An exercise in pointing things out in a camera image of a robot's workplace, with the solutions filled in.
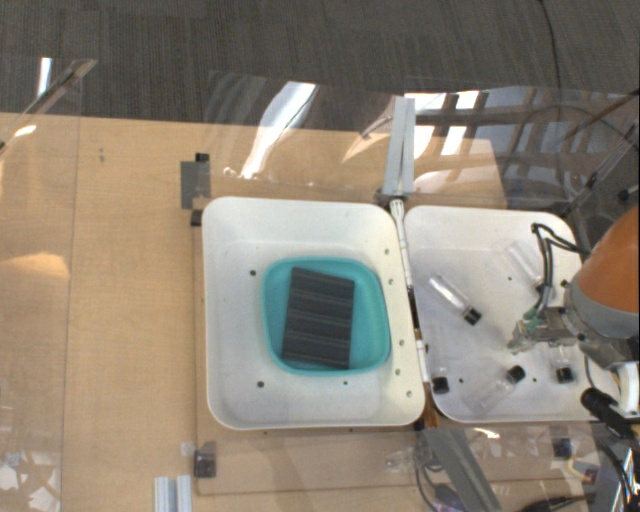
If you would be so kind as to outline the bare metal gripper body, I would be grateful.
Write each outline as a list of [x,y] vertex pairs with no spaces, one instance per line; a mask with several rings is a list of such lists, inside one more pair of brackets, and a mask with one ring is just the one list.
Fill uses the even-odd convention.
[[601,306],[547,308],[532,340],[576,345],[600,368],[611,370],[629,362],[629,314]]

